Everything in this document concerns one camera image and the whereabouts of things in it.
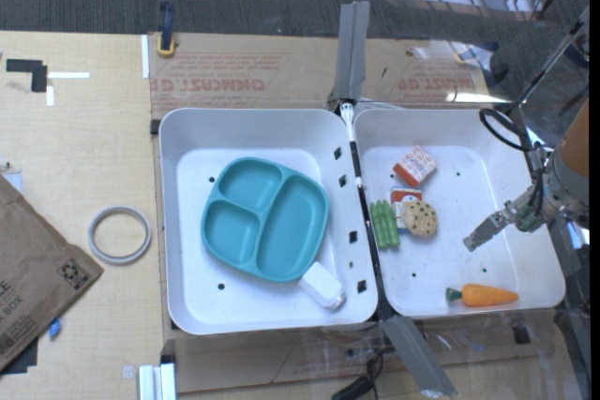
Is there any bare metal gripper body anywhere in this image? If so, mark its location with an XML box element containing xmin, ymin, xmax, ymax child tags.
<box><xmin>502</xmin><ymin>185</ymin><xmax>564</xmax><ymax>233</ymax></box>

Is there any white plastic tray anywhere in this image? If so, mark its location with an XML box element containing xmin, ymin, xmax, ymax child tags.
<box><xmin>157</xmin><ymin>107</ymin><xmax>380</xmax><ymax>336</ymax></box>
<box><xmin>352</xmin><ymin>107</ymin><xmax>567</xmax><ymax>319</ymax></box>

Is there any chocolate chip biscuit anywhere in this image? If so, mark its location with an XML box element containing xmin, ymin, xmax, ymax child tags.
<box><xmin>402</xmin><ymin>199</ymin><xmax>440</xmax><ymax>238</ymax></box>

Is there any orange carrot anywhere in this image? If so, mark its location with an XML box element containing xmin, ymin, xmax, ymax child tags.
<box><xmin>444</xmin><ymin>283</ymin><xmax>520</xmax><ymax>309</ymax></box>

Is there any red and white carton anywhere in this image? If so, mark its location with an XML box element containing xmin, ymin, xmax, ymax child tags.
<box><xmin>389</xmin><ymin>185</ymin><xmax>424</xmax><ymax>230</ymax></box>

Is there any orange and white carton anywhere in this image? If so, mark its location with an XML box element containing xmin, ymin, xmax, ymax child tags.
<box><xmin>392</xmin><ymin>145</ymin><xmax>439</xmax><ymax>189</ymax></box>

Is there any green asparagus bundle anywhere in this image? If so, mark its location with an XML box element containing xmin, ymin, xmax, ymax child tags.
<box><xmin>369</xmin><ymin>199</ymin><xmax>401</xmax><ymax>250</ymax></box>

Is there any white plastic bottle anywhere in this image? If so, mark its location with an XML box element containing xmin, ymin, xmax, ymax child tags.
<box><xmin>298</xmin><ymin>260</ymin><xmax>348</xmax><ymax>312</ymax></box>

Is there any teal divided plate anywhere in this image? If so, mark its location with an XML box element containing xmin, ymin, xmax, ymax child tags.
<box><xmin>200</xmin><ymin>156</ymin><xmax>330</xmax><ymax>284</ymax></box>

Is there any brown cardboard board red print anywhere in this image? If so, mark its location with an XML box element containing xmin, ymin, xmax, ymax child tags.
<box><xmin>148</xmin><ymin>31</ymin><xmax>563</xmax><ymax>394</ymax></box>

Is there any white tape roll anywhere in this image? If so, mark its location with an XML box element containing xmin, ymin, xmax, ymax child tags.
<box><xmin>87</xmin><ymin>205</ymin><xmax>153</xmax><ymax>266</ymax></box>

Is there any brown paper envelope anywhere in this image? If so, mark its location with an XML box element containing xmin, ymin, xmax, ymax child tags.
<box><xmin>0</xmin><ymin>172</ymin><xmax>105</xmax><ymax>374</ymax></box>

